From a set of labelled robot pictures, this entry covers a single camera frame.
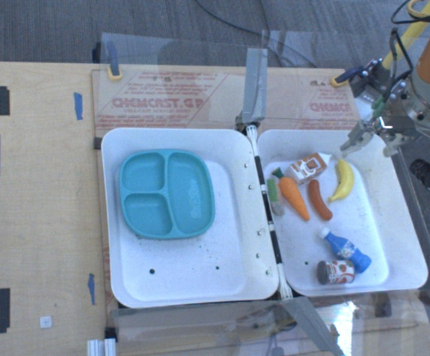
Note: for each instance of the orange sausage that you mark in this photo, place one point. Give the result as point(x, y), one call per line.
point(319, 200)

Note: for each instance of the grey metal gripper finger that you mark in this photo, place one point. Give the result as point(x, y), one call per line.
point(393, 144)
point(359, 135)

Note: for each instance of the black cylinder on white bracket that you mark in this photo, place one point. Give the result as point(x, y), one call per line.
point(427, 176)

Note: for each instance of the blue bottle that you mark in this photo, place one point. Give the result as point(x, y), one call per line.
point(346, 250)

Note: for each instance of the orange and white carton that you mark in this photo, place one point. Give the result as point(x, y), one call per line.
point(305, 167)

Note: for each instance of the white plastic tray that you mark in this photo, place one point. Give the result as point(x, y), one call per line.
point(200, 265)
point(348, 236)

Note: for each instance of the red and white can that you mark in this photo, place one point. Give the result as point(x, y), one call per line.
point(337, 272)

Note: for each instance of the yellow banana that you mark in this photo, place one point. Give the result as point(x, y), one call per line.
point(344, 180)

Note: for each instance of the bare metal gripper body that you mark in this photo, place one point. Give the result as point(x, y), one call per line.
point(415, 124)

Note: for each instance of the green and grey tube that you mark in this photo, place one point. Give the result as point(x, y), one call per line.
point(274, 197)

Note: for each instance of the orange carrot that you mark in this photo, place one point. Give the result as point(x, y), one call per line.
point(293, 195)

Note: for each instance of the teal divided plate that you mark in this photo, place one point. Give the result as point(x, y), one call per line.
point(185, 195)

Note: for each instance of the brown cardboard board red print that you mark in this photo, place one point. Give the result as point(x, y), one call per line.
point(155, 102)

